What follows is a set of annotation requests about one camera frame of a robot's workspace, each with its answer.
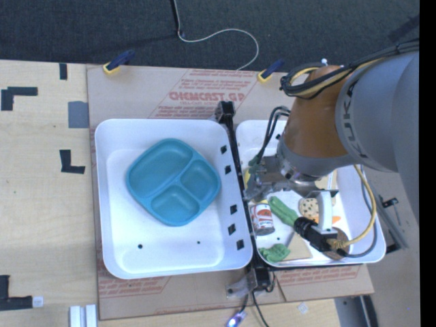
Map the chocolate chip biscuit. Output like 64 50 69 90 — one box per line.
298 197 321 219

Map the orange carrot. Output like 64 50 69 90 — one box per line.
313 215 342 225

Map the green pea pod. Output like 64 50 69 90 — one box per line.
268 196 300 228

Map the white plastic tray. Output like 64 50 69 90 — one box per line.
235 119 388 268
94 118 254 281

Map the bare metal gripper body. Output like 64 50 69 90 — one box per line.
259 155 328 198

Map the red and white can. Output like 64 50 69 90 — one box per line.
249 201 277 237

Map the beige bread slice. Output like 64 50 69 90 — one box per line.
283 232 314 262

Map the black block with thin wires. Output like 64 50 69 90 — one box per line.
216 100 236 125
251 266 274 292

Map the brown cardboard board red print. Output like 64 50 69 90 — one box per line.
86 64 375 322

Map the black cylinder on white bracket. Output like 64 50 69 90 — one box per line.
293 189 341 253

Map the blue divided plate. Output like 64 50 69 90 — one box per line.
125 138 223 228

